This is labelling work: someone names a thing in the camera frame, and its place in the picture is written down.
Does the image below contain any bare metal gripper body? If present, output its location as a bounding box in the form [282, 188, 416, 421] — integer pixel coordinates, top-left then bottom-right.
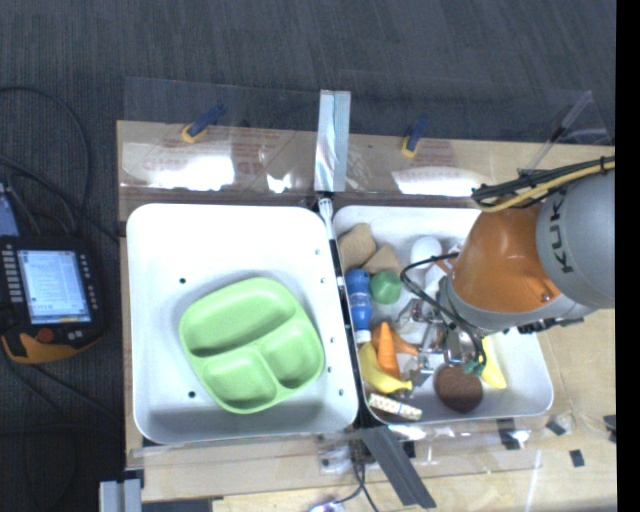
[398, 297, 454, 353]

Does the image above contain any orange carrot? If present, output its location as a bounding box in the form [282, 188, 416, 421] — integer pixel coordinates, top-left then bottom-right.
[370, 321, 419, 382]

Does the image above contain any brown doughnut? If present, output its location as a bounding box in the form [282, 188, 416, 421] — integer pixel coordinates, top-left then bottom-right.
[433, 363, 485, 415]

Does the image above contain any yellow banana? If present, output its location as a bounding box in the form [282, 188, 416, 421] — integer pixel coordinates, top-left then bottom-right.
[357, 341, 414, 396]
[478, 335, 508, 391]

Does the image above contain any white patterned packet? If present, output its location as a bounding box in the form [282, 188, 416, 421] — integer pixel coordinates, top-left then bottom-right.
[367, 392, 424, 422]

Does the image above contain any green toy apple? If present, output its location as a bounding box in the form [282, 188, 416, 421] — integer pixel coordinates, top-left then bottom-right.
[369, 270, 403, 306]

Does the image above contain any blue and clear bottle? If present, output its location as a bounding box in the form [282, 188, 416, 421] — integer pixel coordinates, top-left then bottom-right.
[344, 268, 374, 344]

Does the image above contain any white toy egg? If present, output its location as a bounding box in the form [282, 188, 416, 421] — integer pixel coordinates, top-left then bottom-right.
[410, 235, 444, 269]

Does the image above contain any tan toy bread slice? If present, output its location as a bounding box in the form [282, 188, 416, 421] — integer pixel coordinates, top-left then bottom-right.
[361, 243, 402, 277]

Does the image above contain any white plastic tray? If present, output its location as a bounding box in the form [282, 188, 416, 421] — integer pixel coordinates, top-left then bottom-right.
[125, 202, 360, 446]
[331, 204, 555, 427]

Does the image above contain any brown cardboard board red print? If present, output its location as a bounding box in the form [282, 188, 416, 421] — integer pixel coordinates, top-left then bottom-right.
[115, 119, 616, 504]

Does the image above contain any green divided plate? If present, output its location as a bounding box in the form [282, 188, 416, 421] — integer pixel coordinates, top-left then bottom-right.
[178, 276, 327, 416]

